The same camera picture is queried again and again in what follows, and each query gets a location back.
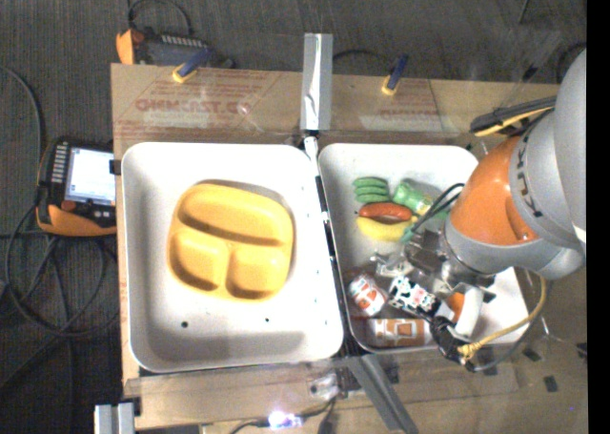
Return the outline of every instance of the yellow divided tray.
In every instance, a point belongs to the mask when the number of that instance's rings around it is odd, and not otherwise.
[[[240,188],[199,183],[178,200],[168,266],[193,289],[226,300],[265,300],[286,282],[294,226],[277,201]]]

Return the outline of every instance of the blue and yellow clamp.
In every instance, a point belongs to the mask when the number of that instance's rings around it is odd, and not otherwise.
[[[172,71],[172,77],[178,83],[184,83],[190,77],[192,77],[196,72],[197,68],[202,64],[207,63],[212,59],[214,55],[214,50],[212,48],[203,48],[201,51],[196,52],[189,60],[185,63],[182,63],[180,66],[177,66]]]
[[[398,81],[400,81],[400,77],[402,76],[402,72],[407,66],[407,61],[409,60],[409,56],[407,54],[403,54],[396,65],[392,69],[392,72],[386,76],[383,80],[383,85],[381,86],[381,91],[388,95],[393,95],[397,92],[398,89]]]

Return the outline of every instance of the gray floor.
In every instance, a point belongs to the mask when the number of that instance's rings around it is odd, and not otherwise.
[[[406,52],[406,74],[413,77],[556,82],[587,33],[586,0],[531,0],[521,22],[524,0],[172,1],[188,13],[199,37],[241,69],[298,72],[303,33],[321,31],[334,35],[335,53],[368,50],[393,59]],[[118,62],[114,38],[128,27],[128,1],[0,2],[0,66],[19,74],[35,93],[46,140],[64,134],[96,142],[112,139],[110,64]],[[158,31],[185,31],[180,14],[161,4],[148,5],[136,22]],[[387,69],[370,55],[346,55],[335,62],[337,73],[383,75]],[[25,91],[5,72],[0,72],[0,114],[1,232],[7,233],[31,205],[37,160],[33,110]],[[4,238],[2,256],[6,244]],[[113,247],[111,239],[107,245]],[[94,287],[97,251],[87,242],[65,244],[59,251],[74,311]],[[15,281],[27,282],[42,252],[40,238],[15,246],[12,266],[20,270]],[[115,268],[109,259],[106,267],[102,291],[80,320],[81,328],[103,324],[115,310]],[[61,320],[53,290],[47,278],[31,306]],[[6,299],[0,313],[9,309]],[[579,304],[585,307],[586,300]],[[569,329],[563,338],[586,341],[586,320],[584,336],[582,321],[579,330],[562,320],[559,324]],[[73,432],[92,432],[92,406],[120,399],[117,334],[113,325],[72,342]],[[0,319],[0,382],[47,337],[18,316]],[[68,359],[61,342],[0,391],[0,432],[67,432],[72,410]]]

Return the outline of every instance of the soda can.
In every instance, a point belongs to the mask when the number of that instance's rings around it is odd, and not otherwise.
[[[350,283],[348,293],[358,308],[369,317],[379,313],[386,302],[383,290],[372,278],[364,274],[359,275]]]

